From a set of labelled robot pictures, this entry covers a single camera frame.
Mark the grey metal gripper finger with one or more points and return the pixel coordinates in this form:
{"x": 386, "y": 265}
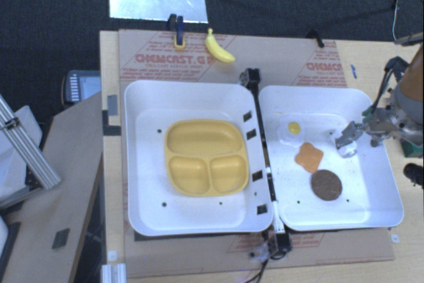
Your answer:
{"x": 355, "y": 128}
{"x": 342, "y": 139}

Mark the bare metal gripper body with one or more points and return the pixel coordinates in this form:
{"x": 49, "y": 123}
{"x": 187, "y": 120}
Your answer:
{"x": 391, "y": 126}

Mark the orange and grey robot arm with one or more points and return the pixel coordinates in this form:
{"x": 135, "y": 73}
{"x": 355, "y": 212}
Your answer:
{"x": 414, "y": 83}

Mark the clear plastic piece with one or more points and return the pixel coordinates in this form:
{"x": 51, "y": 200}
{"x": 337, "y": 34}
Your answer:
{"x": 348, "y": 151}

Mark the orange toast slice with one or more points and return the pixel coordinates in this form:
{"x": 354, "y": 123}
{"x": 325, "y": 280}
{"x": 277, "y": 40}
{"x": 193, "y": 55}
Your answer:
{"x": 309, "y": 157}

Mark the brown round biscuit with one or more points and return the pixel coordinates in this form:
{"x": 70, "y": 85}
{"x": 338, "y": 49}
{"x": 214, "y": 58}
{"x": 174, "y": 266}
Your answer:
{"x": 326, "y": 185}

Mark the white and yellow fried egg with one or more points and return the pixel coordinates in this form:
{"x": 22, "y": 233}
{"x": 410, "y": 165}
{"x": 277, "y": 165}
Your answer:
{"x": 293, "y": 128}

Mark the white plastic tray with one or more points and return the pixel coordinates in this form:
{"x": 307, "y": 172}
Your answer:
{"x": 149, "y": 202}
{"x": 364, "y": 189}

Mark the thin black and white rod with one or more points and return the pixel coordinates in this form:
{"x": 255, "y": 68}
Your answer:
{"x": 265, "y": 149}

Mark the brown cardboard board, red print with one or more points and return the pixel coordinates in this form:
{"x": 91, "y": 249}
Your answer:
{"x": 281, "y": 53}

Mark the yellow divided plate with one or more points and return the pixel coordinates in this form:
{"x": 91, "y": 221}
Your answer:
{"x": 198, "y": 139}

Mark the yellow banana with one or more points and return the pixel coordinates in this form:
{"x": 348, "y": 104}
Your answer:
{"x": 217, "y": 49}

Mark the black cylinder on white bracket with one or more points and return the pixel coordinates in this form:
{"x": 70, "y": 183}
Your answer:
{"x": 414, "y": 174}

